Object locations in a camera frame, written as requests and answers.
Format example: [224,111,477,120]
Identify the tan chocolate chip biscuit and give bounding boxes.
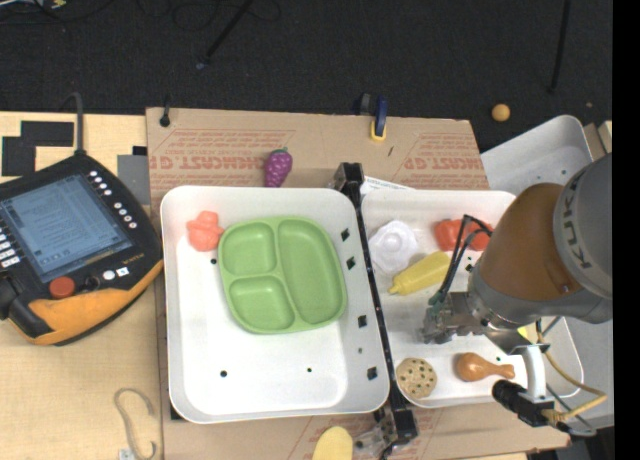
[395,357,439,397]

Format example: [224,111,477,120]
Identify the white plastic tray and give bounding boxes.
[359,188,585,410]
[159,184,392,425]

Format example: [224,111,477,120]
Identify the green divided plate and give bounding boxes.
[217,215,349,336]

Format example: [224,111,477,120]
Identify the orange toy lobster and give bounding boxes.
[185,210,225,252]
[433,217,494,253]

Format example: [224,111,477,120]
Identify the black cylinder on white bracket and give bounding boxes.
[491,342,557,428]

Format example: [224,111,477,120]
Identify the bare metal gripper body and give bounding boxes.
[418,290,496,345]

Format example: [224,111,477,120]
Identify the purple grapes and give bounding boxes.
[263,146,294,189]

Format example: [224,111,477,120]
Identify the yellow mustard bottle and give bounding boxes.
[387,250,454,297]

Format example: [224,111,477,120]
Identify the brown chicken drumstick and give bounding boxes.
[453,351,517,384]

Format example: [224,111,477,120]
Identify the brown cardboard board red print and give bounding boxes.
[144,106,572,460]

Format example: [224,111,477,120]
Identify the thin black rod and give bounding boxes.
[345,181,411,417]

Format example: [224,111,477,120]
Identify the white fried egg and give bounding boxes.
[368,219,419,275]

